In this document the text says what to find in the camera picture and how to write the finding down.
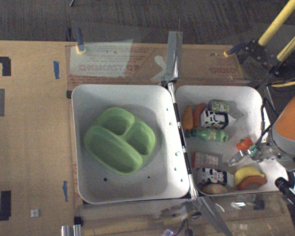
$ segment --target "toy food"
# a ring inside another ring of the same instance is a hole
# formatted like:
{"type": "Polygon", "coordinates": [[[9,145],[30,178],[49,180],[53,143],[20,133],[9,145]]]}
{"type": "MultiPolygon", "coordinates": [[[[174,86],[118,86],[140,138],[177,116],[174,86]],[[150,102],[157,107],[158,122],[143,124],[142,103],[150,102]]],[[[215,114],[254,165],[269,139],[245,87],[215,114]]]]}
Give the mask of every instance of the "toy food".
{"type": "Polygon", "coordinates": [[[243,181],[246,177],[265,177],[265,174],[260,173],[255,167],[253,166],[246,166],[237,170],[234,174],[234,185],[237,187],[241,181],[243,181]]]}
{"type": "Polygon", "coordinates": [[[187,109],[183,113],[181,118],[181,124],[184,132],[186,132],[187,130],[191,130],[193,128],[193,116],[191,105],[188,105],[187,109]]]}
{"type": "Polygon", "coordinates": [[[256,189],[260,187],[261,185],[266,183],[266,178],[261,176],[250,176],[244,178],[243,181],[241,181],[237,185],[238,190],[246,190],[246,189],[256,189]]]}
{"type": "Polygon", "coordinates": [[[205,141],[213,142],[226,142],[228,140],[228,134],[224,130],[219,130],[215,128],[205,128],[202,130],[192,129],[192,137],[200,137],[205,141]]]}
{"type": "Polygon", "coordinates": [[[216,111],[216,112],[224,112],[224,113],[230,112],[230,104],[227,101],[211,100],[208,103],[208,107],[210,110],[216,111]]]}
{"type": "Polygon", "coordinates": [[[234,176],[226,171],[200,168],[196,172],[197,183],[221,183],[234,187],[234,176]]]}
{"type": "Polygon", "coordinates": [[[223,129],[226,126],[232,125],[236,119],[231,117],[227,113],[214,112],[214,111],[203,111],[200,115],[201,127],[212,127],[223,129]]]}
{"type": "Polygon", "coordinates": [[[245,137],[245,139],[240,140],[240,143],[237,144],[236,148],[238,150],[248,150],[254,143],[249,137],[245,137]]]}
{"type": "Polygon", "coordinates": [[[217,168],[218,157],[200,152],[194,152],[191,160],[192,168],[217,168]]]}
{"type": "Polygon", "coordinates": [[[206,108],[204,103],[199,104],[196,106],[195,111],[193,111],[193,127],[197,128],[200,126],[200,115],[203,110],[206,108]]]}
{"type": "Polygon", "coordinates": [[[225,194],[227,189],[225,186],[218,183],[211,183],[205,186],[202,191],[207,194],[225,194]]]}

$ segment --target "green plastic plate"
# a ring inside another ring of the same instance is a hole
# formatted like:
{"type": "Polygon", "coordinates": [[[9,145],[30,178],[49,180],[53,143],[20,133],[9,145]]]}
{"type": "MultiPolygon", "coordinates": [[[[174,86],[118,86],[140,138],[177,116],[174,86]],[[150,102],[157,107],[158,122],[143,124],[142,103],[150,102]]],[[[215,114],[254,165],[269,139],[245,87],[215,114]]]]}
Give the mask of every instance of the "green plastic plate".
{"type": "Polygon", "coordinates": [[[121,175],[138,171],[156,143],[153,130],[123,108],[107,109],[84,136],[87,151],[121,175]]]}

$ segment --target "toy carrot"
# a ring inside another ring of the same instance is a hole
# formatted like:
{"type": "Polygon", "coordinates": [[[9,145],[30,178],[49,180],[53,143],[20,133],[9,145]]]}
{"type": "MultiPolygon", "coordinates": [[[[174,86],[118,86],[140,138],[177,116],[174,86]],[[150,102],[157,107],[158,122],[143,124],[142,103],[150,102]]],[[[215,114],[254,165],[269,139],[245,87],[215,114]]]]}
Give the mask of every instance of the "toy carrot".
{"type": "Polygon", "coordinates": [[[192,107],[188,105],[181,118],[182,129],[184,132],[193,128],[192,107]]]}
{"type": "Polygon", "coordinates": [[[200,114],[202,111],[206,108],[206,105],[204,103],[199,104],[195,111],[193,112],[193,127],[197,128],[200,126],[200,114]]]}

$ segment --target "yellow banana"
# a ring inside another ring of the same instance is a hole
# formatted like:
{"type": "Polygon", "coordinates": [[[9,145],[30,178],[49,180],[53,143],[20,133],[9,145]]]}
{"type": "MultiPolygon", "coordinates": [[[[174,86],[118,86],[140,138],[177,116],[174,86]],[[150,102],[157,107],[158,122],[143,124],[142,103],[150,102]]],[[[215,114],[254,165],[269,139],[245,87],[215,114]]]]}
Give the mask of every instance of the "yellow banana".
{"type": "Polygon", "coordinates": [[[255,167],[253,166],[246,166],[237,170],[234,174],[234,185],[235,187],[239,185],[241,181],[244,180],[246,177],[250,176],[261,176],[265,177],[264,174],[260,173],[255,167]]]}

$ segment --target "white container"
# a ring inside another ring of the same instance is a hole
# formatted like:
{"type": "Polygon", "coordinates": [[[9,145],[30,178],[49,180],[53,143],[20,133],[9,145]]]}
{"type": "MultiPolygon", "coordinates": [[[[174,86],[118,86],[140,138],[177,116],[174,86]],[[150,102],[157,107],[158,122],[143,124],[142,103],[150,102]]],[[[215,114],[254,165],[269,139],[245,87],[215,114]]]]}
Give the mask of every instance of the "white container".
{"type": "Polygon", "coordinates": [[[170,93],[160,86],[81,85],[72,92],[78,189],[91,204],[175,199],[189,191],[175,111],[170,93]],[[136,173],[122,176],[85,149],[83,137],[106,109],[131,112],[156,134],[154,152],[136,173]]]}
{"type": "MultiPolygon", "coordinates": [[[[189,158],[191,158],[193,152],[197,151],[218,156],[219,168],[231,174],[234,174],[241,167],[254,166],[266,175],[267,183],[260,188],[244,191],[230,189],[227,195],[278,191],[274,182],[278,177],[287,178],[287,172],[276,160],[270,159],[257,163],[246,157],[238,165],[233,167],[227,165],[227,161],[238,152],[236,145],[241,139],[250,137],[252,141],[256,142],[261,135],[262,98],[258,91],[251,87],[240,86],[181,86],[176,90],[175,95],[180,116],[182,116],[188,105],[196,107],[200,103],[208,104],[212,99],[233,101],[236,108],[243,113],[243,116],[236,120],[235,123],[224,129],[229,135],[226,143],[206,142],[196,137],[186,138],[189,158]]],[[[269,119],[265,111],[264,113],[265,127],[267,127],[269,119]]]]}

